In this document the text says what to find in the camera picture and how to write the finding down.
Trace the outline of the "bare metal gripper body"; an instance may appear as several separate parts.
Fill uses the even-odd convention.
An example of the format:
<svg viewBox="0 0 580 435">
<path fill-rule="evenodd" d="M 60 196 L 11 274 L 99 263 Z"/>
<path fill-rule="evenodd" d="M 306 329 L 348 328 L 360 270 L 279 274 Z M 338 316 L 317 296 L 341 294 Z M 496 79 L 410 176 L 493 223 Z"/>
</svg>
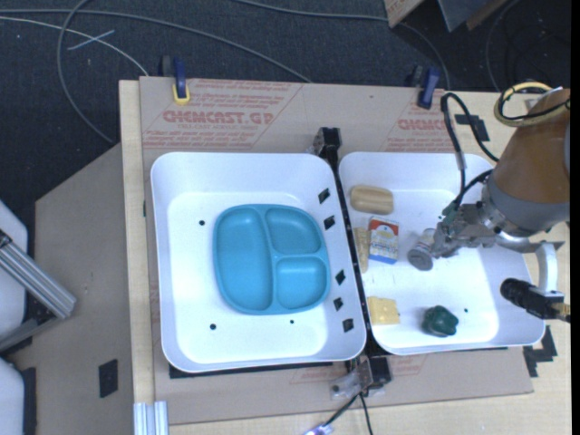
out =
<svg viewBox="0 0 580 435">
<path fill-rule="evenodd" d="M 452 203 L 444 212 L 442 237 L 446 247 L 491 247 L 502 229 L 493 224 L 482 201 Z"/>
</svg>

